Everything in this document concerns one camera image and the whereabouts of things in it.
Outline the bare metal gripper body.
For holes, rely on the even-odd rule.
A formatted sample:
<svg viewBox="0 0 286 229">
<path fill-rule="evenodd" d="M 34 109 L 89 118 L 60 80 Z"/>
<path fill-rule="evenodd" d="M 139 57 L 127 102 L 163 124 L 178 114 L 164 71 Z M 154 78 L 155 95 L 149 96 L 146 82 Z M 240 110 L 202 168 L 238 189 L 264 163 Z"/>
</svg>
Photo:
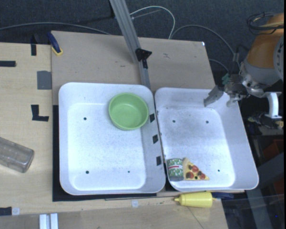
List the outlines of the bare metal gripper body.
<svg viewBox="0 0 286 229">
<path fill-rule="evenodd" d="M 224 79 L 224 91 L 231 97 L 241 98 L 249 95 L 261 98 L 265 94 L 262 85 L 250 75 L 242 76 L 239 74 L 228 75 Z"/>
</svg>

